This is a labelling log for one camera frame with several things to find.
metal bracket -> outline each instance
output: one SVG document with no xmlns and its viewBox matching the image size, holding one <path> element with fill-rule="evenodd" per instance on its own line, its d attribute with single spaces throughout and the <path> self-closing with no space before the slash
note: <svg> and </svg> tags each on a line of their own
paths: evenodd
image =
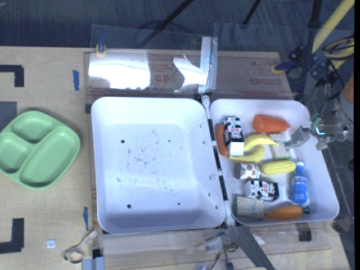
<svg viewBox="0 0 360 270">
<path fill-rule="evenodd" d="M 92 258 L 84 258 L 81 264 L 82 270 L 104 270 L 104 258 L 103 257 L 96 257 Z"/>
<path fill-rule="evenodd" d="M 300 126 L 298 130 L 291 135 L 291 139 L 284 143 L 285 149 L 289 150 L 291 148 L 299 147 L 304 144 L 310 138 L 310 129 L 303 128 Z"/>
<path fill-rule="evenodd" d="M 198 92 L 204 94 L 216 88 L 218 63 L 218 38 L 203 37 L 200 53 L 200 77 L 204 85 L 199 85 Z"/>
</svg>

toy food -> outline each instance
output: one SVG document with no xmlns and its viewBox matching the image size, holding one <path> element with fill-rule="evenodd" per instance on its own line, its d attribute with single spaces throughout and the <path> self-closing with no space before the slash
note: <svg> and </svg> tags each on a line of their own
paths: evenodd
<svg viewBox="0 0 360 270">
<path fill-rule="evenodd" d="M 234 166 L 234 174 L 236 179 L 259 179 L 261 175 L 260 165 L 257 163 L 236 163 Z"/>
<path fill-rule="evenodd" d="M 290 205 L 266 212 L 265 216 L 276 219 L 298 219 L 303 213 L 309 214 L 310 208 L 302 209 L 300 206 Z"/>
<path fill-rule="evenodd" d="M 257 132 L 278 133 L 287 130 L 287 128 L 290 128 L 290 125 L 283 119 L 258 114 L 254 117 L 253 128 Z"/>
<path fill-rule="evenodd" d="M 284 133 L 269 134 L 270 138 L 278 142 L 278 145 L 270 145 L 270 150 L 274 160 L 291 159 L 291 151 L 285 148 L 286 137 Z"/>
<path fill-rule="evenodd" d="M 240 125 L 240 118 L 226 117 L 223 120 L 224 142 L 229 149 L 229 155 L 241 156 L 244 154 L 244 136 Z"/>
<path fill-rule="evenodd" d="M 230 160 L 236 162 L 252 162 L 252 163 L 259 163 L 265 155 L 265 148 L 264 146 L 259 146 L 255 148 L 254 152 L 248 155 L 242 156 L 229 156 Z"/>
<path fill-rule="evenodd" d="M 261 167 L 261 172 L 266 175 L 292 172 L 296 169 L 296 163 L 292 160 L 269 162 Z"/>
<path fill-rule="evenodd" d="M 273 139 L 271 139 L 270 136 L 266 134 L 250 135 L 245 138 L 244 143 L 245 143 L 244 151 L 248 151 L 249 149 L 259 144 L 276 145 L 276 146 L 279 145 L 278 142 L 275 142 Z"/>
<path fill-rule="evenodd" d="M 229 155 L 229 149 L 226 147 L 224 142 L 224 126 L 219 124 L 215 129 L 215 138 L 218 145 L 219 153 L 223 156 Z"/>
</svg>

black cable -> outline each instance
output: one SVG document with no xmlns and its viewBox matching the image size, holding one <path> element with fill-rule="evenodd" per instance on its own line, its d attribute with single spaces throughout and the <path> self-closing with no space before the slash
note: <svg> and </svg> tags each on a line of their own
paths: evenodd
<svg viewBox="0 0 360 270">
<path fill-rule="evenodd" d="M 159 32 L 163 31 L 166 26 L 173 21 L 191 2 L 194 0 L 184 0 L 168 17 L 166 17 L 163 21 L 159 22 L 156 27 L 155 31 L 151 32 L 151 34 L 145 38 L 145 40 L 137 45 L 136 49 L 140 49 L 144 47 L 154 36 L 156 36 Z"/>
<path fill-rule="evenodd" d="M 229 253 L 235 252 L 238 248 L 239 248 L 239 246 L 237 243 L 231 243 L 231 244 L 224 245 L 225 252 L 229 252 Z"/>
<path fill-rule="evenodd" d="M 344 88 L 344 87 L 345 87 L 345 83 L 344 83 L 342 77 L 340 76 L 338 70 L 335 68 L 334 64 L 332 63 L 331 59 L 329 60 L 328 63 L 329 63 L 329 65 L 331 66 L 332 71 L 335 73 L 336 78 L 340 81 L 341 85 L 342 85 L 343 88 Z"/>
<path fill-rule="evenodd" d="M 234 265 L 233 265 L 231 262 L 229 262 L 229 259 L 228 259 L 228 256 L 227 256 L 226 251 L 225 251 L 224 253 L 225 253 L 225 259 L 226 259 L 225 269 L 226 269 L 226 270 L 234 270 Z"/>
<path fill-rule="evenodd" d="M 145 23 L 145 24 L 141 25 L 138 29 L 146 29 L 147 26 L 149 26 L 151 24 L 154 24 L 154 23 L 159 23 L 159 22 L 161 22 L 161 20 L 154 20 L 152 22 L 148 22 L 148 23 Z M 179 27 L 179 28 L 183 29 L 184 31 L 192 34 L 192 32 L 190 30 L 188 30 L 187 28 L 185 28 L 184 26 L 182 26 L 180 24 L 171 22 L 171 23 L 169 23 L 169 25 L 174 25 L 174 26 Z"/>
<path fill-rule="evenodd" d="M 206 270 L 212 270 L 214 268 L 214 266 L 216 265 L 216 263 L 218 262 L 220 256 L 221 256 L 221 252 L 216 254 L 214 262 L 210 266 L 207 266 Z"/>
</svg>

white plastic tray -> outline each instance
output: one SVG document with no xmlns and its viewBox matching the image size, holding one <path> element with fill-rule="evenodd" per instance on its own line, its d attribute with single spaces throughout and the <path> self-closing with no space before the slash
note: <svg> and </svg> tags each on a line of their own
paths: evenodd
<svg viewBox="0 0 360 270">
<path fill-rule="evenodd" d="M 285 132 L 289 140 L 291 135 L 299 128 L 310 127 L 310 115 L 308 109 L 300 102 L 293 100 L 241 100 L 220 99 L 210 105 L 210 114 L 214 126 L 221 123 L 226 116 L 240 117 L 240 124 L 244 138 L 254 134 L 252 122 L 256 114 L 265 114 L 285 119 L 291 127 Z M 297 220 L 278 220 L 265 217 L 263 220 L 248 220 L 234 216 L 239 223 L 248 226 L 264 226 L 268 224 L 285 224 L 294 222 L 330 221 L 339 213 L 339 203 L 332 185 L 329 172 L 322 152 L 316 150 L 317 139 L 310 137 L 301 147 L 294 148 L 293 161 L 303 161 L 308 178 L 308 202 L 303 206 L 310 207 L 310 214 L 303 214 Z M 265 156 L 260 164 L 272 161 L 270 147 L 265 145 Z M 235 207 L 235 198 L 244 194 L 244 180 L 235 178 L 233 169 L 235 163 L 224 156 L 220 156 L 220 163 L 224 175 L 228 198 Z M 291 177 L 293 173 L 279 175 L 262 175 L 261 179 L 268 182 L 277 182 L 285 186 L 287 197 L 291 195 Z M 274 208 L 291 204 L 291 201 L 277 199 L 274 202 L 264 202 L 265 212 Z"/>
<path fill-rule="evenodd" d="M 113 234 L 214 228 L 225 208 L 203 106 L 104 97 L 91 108 L 101 227 Z"/>
</svg>

blue clip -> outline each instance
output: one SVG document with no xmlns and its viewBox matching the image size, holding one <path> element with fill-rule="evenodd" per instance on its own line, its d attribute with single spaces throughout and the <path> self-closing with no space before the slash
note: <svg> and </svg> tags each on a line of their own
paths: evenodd
<svg viewBox="0 0 360 270">
<path fill-rule="evenodd" d="M 275 70 L 279 71 L 279 70 L 289 70 L 289 69 L 297 68 L 299 66 L 300 66 L 300 64 L 298 62 L 289 61 L 289 62 L 284 62 L 284 63 L 278 64 L 274 68 L 275 68 Z"/>
<path fill-rule="evenodd" d="M 84 217 L 84 221 L 85 221 L 86 231 L 89 231 L 89 224 L 88 224 L 89 215 L 88 215 L 87 207 L 84 207 L 83 217 Z"/>
<path fill-rule="evenodd" d="M 96 44 L 96 56 L 97 57 L 105 57 L 106 55 L 106 45 L 105 45 L 105 35 L 104 30 L 99 29 L 99 41 L 98 44 Z"/>
</svg>

